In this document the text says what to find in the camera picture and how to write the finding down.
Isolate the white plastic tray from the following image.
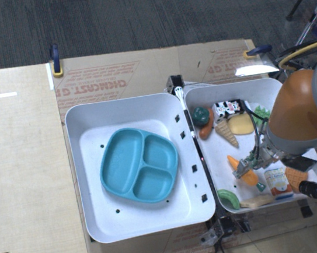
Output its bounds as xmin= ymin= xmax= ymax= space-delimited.
xmin=183 ymin=71 xmax=317 ymax=220
xmin=62 ymin=86 xmax=220 ymax=248

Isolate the dark green broccoli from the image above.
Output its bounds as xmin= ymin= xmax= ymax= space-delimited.
xmin=190 ymin=105 xmax=213 ymax=128

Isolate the orange waffle biscuit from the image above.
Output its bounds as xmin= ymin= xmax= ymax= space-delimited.
xmin=283 ymin=163 xmax=312 ymax=196

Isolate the orange-red sausage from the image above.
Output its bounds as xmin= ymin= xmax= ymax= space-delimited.
xmin=194 ymin=107 xmax=219 ymax=142

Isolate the beige bread slice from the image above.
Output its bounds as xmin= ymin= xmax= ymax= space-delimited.
xmin=238 ymin=192 xmax=276 ymax=210

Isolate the white and orange carton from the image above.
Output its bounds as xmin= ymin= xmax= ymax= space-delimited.
xmin=263 ymin=166 xmax=295 ymax=203

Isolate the green pea pod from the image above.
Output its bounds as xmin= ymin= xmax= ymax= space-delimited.
xmin=216 ymin=187 xmax=242 ymax=213

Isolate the pale yellow toy potato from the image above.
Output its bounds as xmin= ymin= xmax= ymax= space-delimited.
xmin=226 ymin=111 xmax=257 ymax=138

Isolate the blue divided plate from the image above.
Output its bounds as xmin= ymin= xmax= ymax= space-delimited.
xmin=93 ymin=120 xmax=186 ymax=212

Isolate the brown cardboard board red print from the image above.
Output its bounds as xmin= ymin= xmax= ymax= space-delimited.
xmin=49 ymin=23 xmax=317 ymax=253

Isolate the beige ice cream cone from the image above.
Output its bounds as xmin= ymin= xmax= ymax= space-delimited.
xmin=213 ymin=118 xmax=240 ymax=152

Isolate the black block with thin wires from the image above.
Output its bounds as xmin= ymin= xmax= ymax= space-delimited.
xmin=165 ymin=73 xmax=186 ymax=94
xmin=215 ymin=214 xmax=238 ymax=238

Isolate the thin black and white rod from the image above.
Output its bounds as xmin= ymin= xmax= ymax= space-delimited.
xmin=174 ymin=83 xmax=222 ymax=225

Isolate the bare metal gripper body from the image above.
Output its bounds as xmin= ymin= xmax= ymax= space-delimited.
xmin=245 ymin=140 xmax=287 ymax=173

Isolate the orange carrot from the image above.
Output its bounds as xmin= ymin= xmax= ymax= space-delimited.
xmin=227 ymin=150 xmax=268 ymax=196

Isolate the light green lettuce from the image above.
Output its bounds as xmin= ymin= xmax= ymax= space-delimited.
xmin=250 ymin=103 xmax=274 ymax=128

